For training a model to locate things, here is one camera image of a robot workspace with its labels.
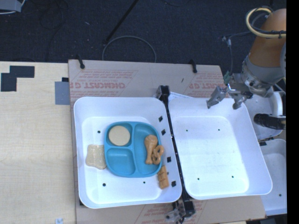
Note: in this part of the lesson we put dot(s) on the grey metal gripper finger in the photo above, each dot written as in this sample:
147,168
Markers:
216,97
238,101

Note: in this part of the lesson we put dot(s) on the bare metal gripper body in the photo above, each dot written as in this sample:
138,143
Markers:
243,85

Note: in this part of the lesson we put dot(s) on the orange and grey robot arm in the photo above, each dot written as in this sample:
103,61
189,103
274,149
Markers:
266,48

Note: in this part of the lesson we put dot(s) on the white plastic tray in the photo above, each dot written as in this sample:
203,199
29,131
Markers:
215,153
121,192

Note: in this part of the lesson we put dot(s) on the brown pretzel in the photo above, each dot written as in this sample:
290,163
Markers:
159,151

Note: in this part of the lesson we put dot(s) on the brown cardboard board, red print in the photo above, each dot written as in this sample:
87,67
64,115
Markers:
140,78

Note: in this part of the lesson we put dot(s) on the tan chicken drumstick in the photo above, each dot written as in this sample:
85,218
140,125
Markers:
149,146

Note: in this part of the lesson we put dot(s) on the brown bread roll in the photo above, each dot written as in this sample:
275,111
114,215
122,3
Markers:
163,177

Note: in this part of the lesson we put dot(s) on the beige round biscuit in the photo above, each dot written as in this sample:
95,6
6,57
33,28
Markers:
119,135

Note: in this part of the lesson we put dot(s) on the blue divided plate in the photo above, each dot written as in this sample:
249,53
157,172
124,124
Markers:
121,158

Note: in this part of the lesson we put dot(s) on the beige bread slice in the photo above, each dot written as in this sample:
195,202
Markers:
95,156

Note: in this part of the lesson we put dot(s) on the black cylinder on white bracket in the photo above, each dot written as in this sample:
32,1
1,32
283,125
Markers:
268,121

